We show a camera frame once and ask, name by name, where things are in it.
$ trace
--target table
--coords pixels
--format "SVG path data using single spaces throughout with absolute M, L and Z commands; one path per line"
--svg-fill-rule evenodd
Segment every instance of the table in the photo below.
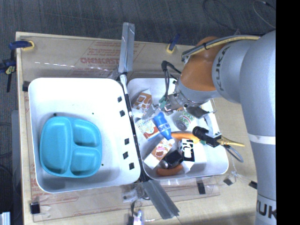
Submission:
M 67 41 L 77 41 L 83 39 L 84 41 L 94 44 L 100 42 L 111 46 L 114 48 L 117 46 L 118 41 L 109 39 L 98 39 L 98 38 L 88 38 L 88 37 L 68 37 L 59 35 L 47 35 L 47 34 L 35 34 L 26 32 L 17 32 L 16 41 L 21 39 L 31 39 L 38 38 L 39 42 L 45 42 L 48 44 L 49 40 L 57 39 L 61 42 Z M 186 45 L 176 45 L 176 50 L 174 53 L 169 54 L 165 51 L 166 44 L 156 44 L 156 43 L 145 43 L 145 42 L 135 42 L 135 55 L 134 55 L 134 65 L 133 72 L 128 74 L 128 81 L 137 77 L 163 77 L 161 72 L 160 63 L 163 60 L 167 60 L 172 63 L 176 68 L 181 70 L 183 64 L 181 63 L 181 53 L 189 48 Z M 24 82 L 30 82 L 35 77 L 39 76 L 60 76 L 59 72 L 56 73 L 55 64 L 50 66 L 51 61 L 45 60 L 46 57 L 51 56 L 51 51 L 48 54 L 42 54 L 39 59 L 35 62 L 35 67 L 22 64 L 22 51 L 17 49 L 17 86 L 18 86 L 18 106 L 19 106 L 19 121 L 20 121 L 20 149 L 21 149 L 21 168 L 22 168 L 22 206 L 23 206 L 23 221 L 25 225 L 32 224 L 106 224 L 106 225 L 124 225 L 128 222 L 128 216 L 130 213 L 129 207 L 116 208 L 115 210 L 91 210 L 86 214 L 76 214 L 73 217 L 65 217 L 51 220 L 40 220 L 34 219 L 34 216 L 30 213 L 30 204 L 33 202 L 34 197 L 32 186 L 34 180 L 30 177 L 32 172 L 32 164 L 30 163 L 30 145 L 32 138 L 30 137 L 30 123 L 28 121 L 28 97 L 27 92 L 23 91 L 25 84 Z M 59 55 L 62 55 L 64 59 L 64 52 L 57 51 Z M 96 53 L 97 50 L 85 51 L 86 58 L 88 56 Z M 111 49 L 107 51 L 110 53 L 110 61 L 112 62 L 118 56 L 118 53 Z M 68 75 L 77 76 L 78 71 L 83 71 L 82 67 L 76 69 L 70 69 Z M 238 104 L 233 104 L 226 101 L 223 98 L 216 98 L 214 102 L 217 107 L 216 118 L 220 131 L 225 137 L 231 140 L 244 143 L 245 148 L 239 149 L 240 154 L 243 156 L 245 162 L 231 162 L 228 169 L 227 175 L 237 172 L 239 175 L 237 181 L 232 185 L 228 186 L 222 184 L 218 186 L 218 194 L 214 196 L 201 197 L 201 198 L 191 198 L 189 200 L 177 201 L 175 205 L 180 210 L 180 216 L 173 217 L 168 220 L 163 220 L 159 213 L 156 211 L 155 207 L 150 203 L 146 206 L 137 207 L 137 209 L 142 210 L 143 217 L 145 219 L 145 224 L 160 225 L 181 225 L 181 224 L 204 224 L 204 225 L 218 225 L 218 224 L 244 224 L 251 225 L 254 223 L 255 217 L 255 205 L 256 205 L 256 190 L 248 185 L 249 181 L 256 181 L 256 171 L 254 158 L 248 141 L 247 131 L 245 122 L 243 119 L 241 106 Z M 121 188 L 118 188 L 112 194 L 117 194 L 122 192 Z M 44 212 L 47 213 L 47 209 L 52 209 L 51 206 L 45 206 Z

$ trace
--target carton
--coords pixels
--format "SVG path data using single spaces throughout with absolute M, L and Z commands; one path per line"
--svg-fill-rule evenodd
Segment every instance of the carton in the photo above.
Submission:
M 183 138 L 179 145 L 179 152 L 182 154 L 182 166 L 184 173 L 191 171 L 194 164 L 206 164 L 207 158 L 203 145 L 200 142 Z
M 132 104 L 132 113 L 135 117 L 142 118 L 152 104 L 152 95 L 149 89 L 141 92 Z
M 172 148 L 172 143 L 166 138 L 163 138 L 158 145 L 152 150 L 152 152 L 146 157 L 144 163 L 154 169 L 159 162 L 167 155 Z
M 159 135 L 159 130 L 152 120 L 140 119 L 135 124 L 146 139 L 151 139 Z

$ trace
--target white container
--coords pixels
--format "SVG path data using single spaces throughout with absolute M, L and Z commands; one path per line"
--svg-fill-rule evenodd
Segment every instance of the white container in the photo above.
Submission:
M 170 87 L 168 94 L 171 94 L 174 91 L 175 85 L 172 83 L 174 79 L 170 79 Z M 130 96 L 130 101 L 133 103 L 136 98 L 139 96 L 140 92 L 149 89 L 152 95 L 153 104 L 158 104 L 161 97 L 165 94 L 165 80 L 164 78 L 136 78 L 129 81 L 127 85 L 127 90 Z M 206 111 L 213 111 L 211 102 L 203 104 L 203 109 Z M 168 121 L 171 131 L 179 131 L 175 126 L 174 122 L 178 119 L 181 113 L 174 112 L 170 116 L 165 118 Z M 211 126 L 214 131 L 218 130 L 218 124 L 215 119 L 215 115 L 212 114 Z M 203 128 L 209 129 L 207 123 L 203 118 L 195 119 L 192 121 L 191 125 L 188 127 L 186 132 L 191 132 L 195 126 L 201 126 Z M 144 160 L 157 145 L 157 143 L 162 139 L 162 135 L 157 136 L 153 140 L 148 141 L 145 137 L 138 131 L 136 128 L 136 135 L 140 146 L 141 157 Z M 151 169 L 143 162 L 143 168 L 147 175 L 154 180 L 165 180 L 165 179 L 182 179 L 182 178 L 193 178 L 193 177 L 203 177 L 203 176 L 214 176 L 220 175 L 227 171 L 229 162 L 226 150 L 222 146 L 217 146 L 215 148 L 204 145 L 203 149 L 205 151 L 206 160 L 200 160 L 196 162 L 188 173 L 180 171 L 177 175 L 161 177 L 156 174 L 156 169 Z
M 30 121 L 38 185 L 61 193 L 130 184 L 141 168 L 121 85 L 105 78 L 37 78 L 29 85 Z M 39 141 L 43 125 L 53 116 L 94 123 L 102 136 L 102 166 L 87 178 L 51 175 L 41 166 Z

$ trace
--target clamp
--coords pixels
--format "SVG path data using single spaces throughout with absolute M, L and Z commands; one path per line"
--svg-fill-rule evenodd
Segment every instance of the clamp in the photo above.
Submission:
M 167 49 L 166 51 L 168 53 L 173 53 L 175 51 L 175 46 L 179 40 L 179 37 L 180 37 L 180 34 L 176 34 L 170 41 L 169 41 L 169 44 L 167 46 Z
M 11 50 L 10 58 L 2 60 L 0 63 L 0 73 L 8 75 L 6 92 L 10 91 L 12 73 L 16 71 L 15 50 L 17 48 L 22 48 L 23 50 L 32 49 L 34 44 L 32 41 L 15 41 L 10 43 L 8 47 Z

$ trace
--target blue plate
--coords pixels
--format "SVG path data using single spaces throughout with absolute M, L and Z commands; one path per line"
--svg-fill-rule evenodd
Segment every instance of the blue plate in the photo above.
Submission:
M 42 167 L 50 174 L 92 176 L 101 166 L 101 133 L 95 124 L 83 119 L 50 118 L 42 129 L 39 156 Z

